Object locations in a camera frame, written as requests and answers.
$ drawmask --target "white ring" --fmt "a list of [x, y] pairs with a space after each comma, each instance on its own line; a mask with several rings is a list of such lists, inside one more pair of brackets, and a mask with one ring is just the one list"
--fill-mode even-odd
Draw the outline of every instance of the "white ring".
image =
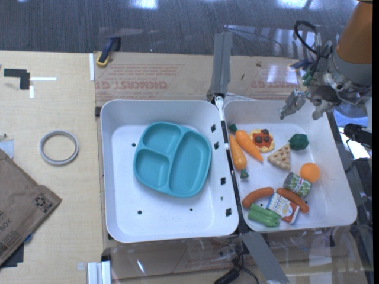
[[[45, 155], [45, 153], [43, 151], [43, 146], [49, 138], [51, 138], [55, 135], [63, 135], [65, 137], [69, 137], [74, 142], [75, 149], [73, 151], [73, 154], [70, 157], [68, 157], [67, 159], [53, 160], [53, 159], [51, 159]], [[65, 131], [65, 130], [54, 130], [54, 131], [44, 135], [40, 141], [40, 154], [41, 154], [43, 160], [48, 162], [48, 164], [51, 164], [54, 166], [62, 166], [62, 165], [66, 165], [66, 164], [70, 163], [73, 159], [76, 158], [76, 156], [78, 155], [78, 151], [79, 151], [78, 139], [76, 139], [76, 137], [72, 133], [69, 133], [68, 131]]]

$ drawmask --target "green cucumber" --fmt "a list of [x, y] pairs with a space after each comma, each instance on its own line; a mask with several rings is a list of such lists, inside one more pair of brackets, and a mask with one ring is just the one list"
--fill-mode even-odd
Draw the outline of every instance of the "green cucumber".
[[248, 212], [248, 218], [250, 220], [254, 220], [256, 222], [265, 224], [267, 227], [277, 227], [279, 226], [279, 220], [273, 217], [269, 217], [267, 215], [261, 214], [260, 212], [256, 212], [251, 209]]
[[274, 218], [274, 219], [281, 219], [282, 217], [280, 215], [278, 215], [275, 211], [271, 211], [269, 209], [266, 209], [266, 208], [263, 208], [261, 207], [260, 205], [257, 205], [255, 203], [253, 203], [251, 206], [250, 206], [250, 210], [254, 210], [256, 212], [260, 212], [261, 214], [264, 214], [266, 215], [267, 217], [271, 217], [271, 218]]

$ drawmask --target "white tray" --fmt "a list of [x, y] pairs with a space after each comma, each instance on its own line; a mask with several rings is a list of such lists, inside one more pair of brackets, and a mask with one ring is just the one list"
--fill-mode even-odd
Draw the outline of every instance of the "white tray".
[[[300, 175], [300, 168], [306, 162], [319, 166], [320, 178], [305, 198], [310, 210], [307, 214], [300, 212], [292, 225], [280, 221], [279, 227], [266, 227], [248, 219], [248, 209], [243, 208], [245, 222], [251, 229], [262, 233], [352, 224], [356, 219], [356, 205], [327, 116], [313, 120], [314, 106], [306, 102], [301, 110], [280, 120], [278, 111], [283, 106], [282, 101], [230, 101], [224, 106], [224, 116], [227, 126], [235, 123], [238, 129], [248, 133], [253, 129], [268, 129], [275, 141], [274, 151], [287, 144], [295, 133], [307, 135], [309, 145], [306, 149], [291, 150], [290, 171]], [[241, 200], [255, 189], [271, 186], [276, 190], [283, 186], [290, 171], [282, 170], [267, 161], [267, 156], [272, 152], [262, 153], [263, 163], [245, 154], [249, 177], [240, 179], [239, 171], [236, 171]], [[266, 197], [256, 203], [266, 207], [267, 202]]]
[[[210, 169], [195, 196], [165, 195], [137, 181], [133, 173], [136, 145], [145, 128], [156, 121], [191, 128], [210, 142]], [[207, 101], [110, 101], [101, 110], [101, 134], [105, 218], [115, 240], [132, 243], [219, 237], [235, 231], [239, 218], [214, 105]]]

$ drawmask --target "table surface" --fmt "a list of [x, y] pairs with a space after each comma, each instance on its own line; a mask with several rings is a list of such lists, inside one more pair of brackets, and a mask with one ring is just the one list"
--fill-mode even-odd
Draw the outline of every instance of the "table surface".
[[[18, 78], [0, 76], [1, 133], [14, 138], [14, 161], [37, 183], [57, 193], [63, 201], [25, 245], [24, 262], [0, 269], [0, 283], [85, 283], [88, 262], [99, 262], [104, 250], [103, 216], [95, 117], [95, 86], [91, 81], [89, 54], [0, 51], [4, 68], [27, 69], [35, 81], [34, 98], [19, 89]], [[79, 141], [77, 158], [65, 166], [47, 164], [38, 144], [52, 130], [68, 130]], [[49, 154], [67, 156], [72, 150], [64, 141], [49, 144]], [[366, 283], [364, 266], [356, 245], [348, 257], [314, 257], [281, 266], [293, 283], [323, 279], [333, 283], [336, 273], [344, 283]], [[257, 275], [256, 266], [251, 268]], [[213, 283], [225, 270], [116, 280], [119, 283]], [[243, 274], [239, 283], [249, 275]]]

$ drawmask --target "brown paper bag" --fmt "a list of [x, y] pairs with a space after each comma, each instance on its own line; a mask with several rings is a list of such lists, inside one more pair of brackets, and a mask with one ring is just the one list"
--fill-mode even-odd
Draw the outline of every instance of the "brown paper bag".
[[0, 149], [0, 265], [61, 201]]

